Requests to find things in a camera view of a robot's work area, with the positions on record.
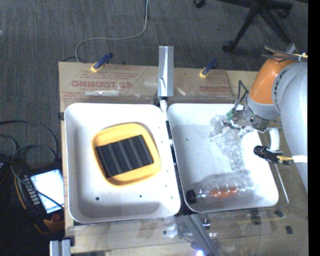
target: plastic bottle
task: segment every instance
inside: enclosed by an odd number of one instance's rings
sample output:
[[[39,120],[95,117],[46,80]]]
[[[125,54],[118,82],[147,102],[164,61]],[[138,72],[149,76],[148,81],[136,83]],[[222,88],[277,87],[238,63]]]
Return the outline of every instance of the plastic bottle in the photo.
[[[252,200],[254,182],[248,175],[204,181],[186,192],[189,204],[245,203]]]

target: white tube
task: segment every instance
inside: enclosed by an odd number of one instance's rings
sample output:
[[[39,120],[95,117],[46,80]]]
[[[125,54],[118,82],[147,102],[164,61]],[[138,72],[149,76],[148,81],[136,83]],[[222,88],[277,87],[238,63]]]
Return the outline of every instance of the white tube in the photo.
[[[270,134],[270,149],[272,151],[277,151],[280,148],[280,135],[279,135],[279,130],[277,128],[271,128],[269,130]]]

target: blue light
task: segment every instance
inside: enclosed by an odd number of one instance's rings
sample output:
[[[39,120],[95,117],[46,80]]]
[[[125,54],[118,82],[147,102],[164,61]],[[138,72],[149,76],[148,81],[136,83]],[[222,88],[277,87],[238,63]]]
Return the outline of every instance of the blue light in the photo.
[[[196,256],[205,256],[204,252],[202,250],[198,250],[196,252]]]

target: white screen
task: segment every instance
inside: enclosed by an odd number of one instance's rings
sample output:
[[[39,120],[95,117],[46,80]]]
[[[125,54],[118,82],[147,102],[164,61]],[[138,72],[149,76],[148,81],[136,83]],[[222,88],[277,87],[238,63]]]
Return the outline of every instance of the white screen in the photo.
[[[30,178],[34,187],[39,192],[53,199],[58,204],[64,205],[64,180],[58,169],[33,175]],[[39,196],[48,214],[60,209],[60,206],[56,205],[50,199],[41,194],[39,194]]]

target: chair wheel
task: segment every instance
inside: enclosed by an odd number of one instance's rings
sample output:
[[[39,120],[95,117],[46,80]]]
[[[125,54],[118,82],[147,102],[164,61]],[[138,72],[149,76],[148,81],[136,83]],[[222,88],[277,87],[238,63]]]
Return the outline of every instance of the chair wheel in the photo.
[[[236,42],[233,40],[226,41],[222,47],[222,50],[226,53],[231,53],[233,49],[236,47]]]
[[[282,19],[288,17],[289,14],[290,14],[290,10],[280,10],[280,11],[278,11],[278,15]]]
[[[195,7],[201,8],[202,6],[205,5],[206,1],[205,0],[193,0],[193,3],[195,4]]]

